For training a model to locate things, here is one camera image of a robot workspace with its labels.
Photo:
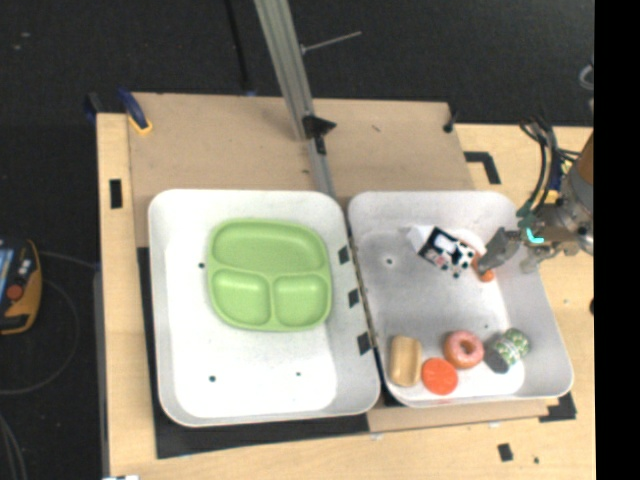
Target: multimeter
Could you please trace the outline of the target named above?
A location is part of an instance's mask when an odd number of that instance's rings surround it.
[[[42,271],[31,240],[0,235],[0,334],[28,330],[42,297]]]

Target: black clamp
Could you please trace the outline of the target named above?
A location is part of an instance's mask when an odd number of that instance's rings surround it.
[[[302,125],[304,126],[304,133],[307,139],[312,139],[316,143],[316,151],[318,154],[326,156],[327,147],[324,143],[324,136],[333,130],[337,124],[311,115],[302,118]]]

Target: divided green plate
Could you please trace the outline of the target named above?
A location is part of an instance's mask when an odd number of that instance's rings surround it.
[[[291,222],[233,219],[216,226],[209,240],[207,281],[216,313],[243,329],[310,329],[331,311],[324,241]]]

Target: white tray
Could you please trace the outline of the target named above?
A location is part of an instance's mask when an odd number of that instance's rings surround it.
[[[538,272],[525,274],[521,247],[496,278],[482,283],[475,272],[458,279],[419,257],[407,238],[413,226],[438,226],[481,252],[495,231],[517,229],[516,208],[495,192],[369,192],[349,205],[356,261],[371,313],[385,382],[410,407],[442,403],[552,398],[566,393],[573,370]],[[459,384],[447,396],[430,393],[421,382],[400,387],[389,379],[389,353],[395,335],[418,339],[422,360],[443,357],[447,333],[465,329],[485,343],[509,327],[527,334],[531,352],[507,374],[484,362],[459,371]]]
[[[330,257],[333,306],[318,327],[248,331],[226,324],[207,292],[207,239],[232,218],[306,225]],[[177,423],[229,425],[366,412],[380,393],[373,350],[361,353],[365,311],[349,293],[358,282],[339,205],[318,192],[170,190],[149,208],[158,389]]]

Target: teal light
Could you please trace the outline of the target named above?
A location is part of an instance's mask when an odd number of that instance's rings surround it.
[[[533,231],[531,231],[531,228],[527,228],[527,238],[529,239],[529,242],[531,242],[532,244],[544,243],[544,238],[533,236]]]

